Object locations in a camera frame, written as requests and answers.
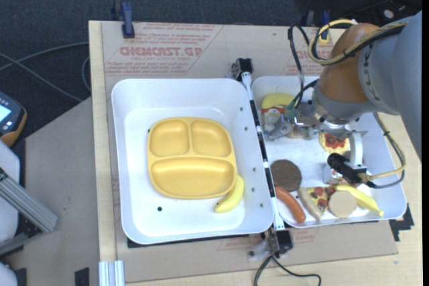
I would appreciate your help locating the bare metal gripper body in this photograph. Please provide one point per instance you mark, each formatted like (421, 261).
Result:
(310, 115)

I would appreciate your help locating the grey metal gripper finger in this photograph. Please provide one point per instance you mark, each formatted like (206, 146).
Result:
(279, 130)

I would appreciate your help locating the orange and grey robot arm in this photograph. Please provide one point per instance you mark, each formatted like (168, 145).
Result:
(385, 77)

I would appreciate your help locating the red and white small can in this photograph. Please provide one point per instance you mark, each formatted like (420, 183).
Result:
(271, 115)

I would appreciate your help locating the beige toy bread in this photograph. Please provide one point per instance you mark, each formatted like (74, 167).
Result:
(298, 134)

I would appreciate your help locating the thin black and white rod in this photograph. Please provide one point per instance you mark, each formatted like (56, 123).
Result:
(264, 157)

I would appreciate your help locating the yellow banana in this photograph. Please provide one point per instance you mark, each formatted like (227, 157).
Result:
(233, 197)
(276, 99)
(363, 199)

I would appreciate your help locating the yellow round pizza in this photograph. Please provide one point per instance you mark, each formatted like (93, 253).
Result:
(333, 143)

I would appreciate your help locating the white plastic tray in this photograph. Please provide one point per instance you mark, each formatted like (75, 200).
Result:
(311, 154)
(201, 97)

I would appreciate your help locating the brown round biscuit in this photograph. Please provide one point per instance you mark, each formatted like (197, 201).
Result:
(286, 175)

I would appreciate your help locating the white and red small carton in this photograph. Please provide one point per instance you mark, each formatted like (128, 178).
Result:
(336, 175)

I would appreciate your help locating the orange sausage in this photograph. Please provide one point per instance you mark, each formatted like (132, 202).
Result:
(291, 203)

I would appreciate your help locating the pizza slice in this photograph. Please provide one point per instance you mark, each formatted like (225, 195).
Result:
(313, 199)

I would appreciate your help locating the yellow divided plate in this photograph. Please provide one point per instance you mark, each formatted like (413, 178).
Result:
(191, 157)

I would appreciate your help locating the beige round biscuit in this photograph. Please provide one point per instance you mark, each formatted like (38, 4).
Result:
(342, 204)

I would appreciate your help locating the brown cardboard board red print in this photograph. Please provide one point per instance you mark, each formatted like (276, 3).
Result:
(187, 50)

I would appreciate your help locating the black cylinder on white bracket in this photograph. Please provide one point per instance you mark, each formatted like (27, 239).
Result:
(345, 167)

